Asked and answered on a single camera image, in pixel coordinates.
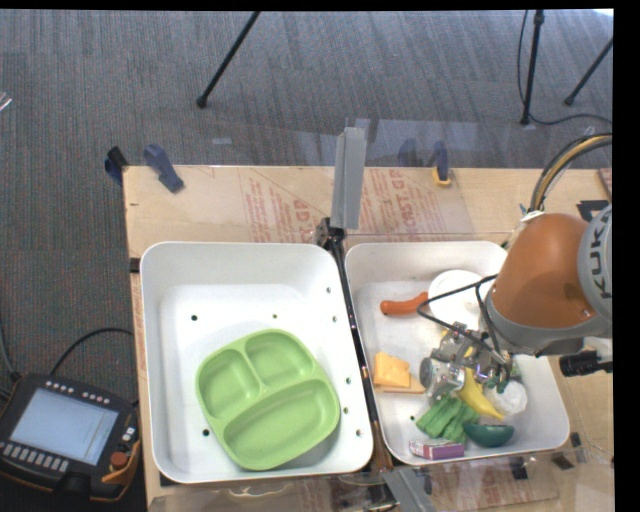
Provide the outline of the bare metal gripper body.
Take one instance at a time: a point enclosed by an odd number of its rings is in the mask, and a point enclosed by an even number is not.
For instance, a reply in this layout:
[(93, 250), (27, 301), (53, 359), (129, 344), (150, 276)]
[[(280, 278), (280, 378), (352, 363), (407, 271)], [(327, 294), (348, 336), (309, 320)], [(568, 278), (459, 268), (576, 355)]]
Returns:
[(455, 322), (442, 333), (431, 358), (452, 362), (465, 371), (465, 382), (485, 386), (505, 386), (511, 378), (512, 360), (490, 344), (487, 332), (471, 331)]

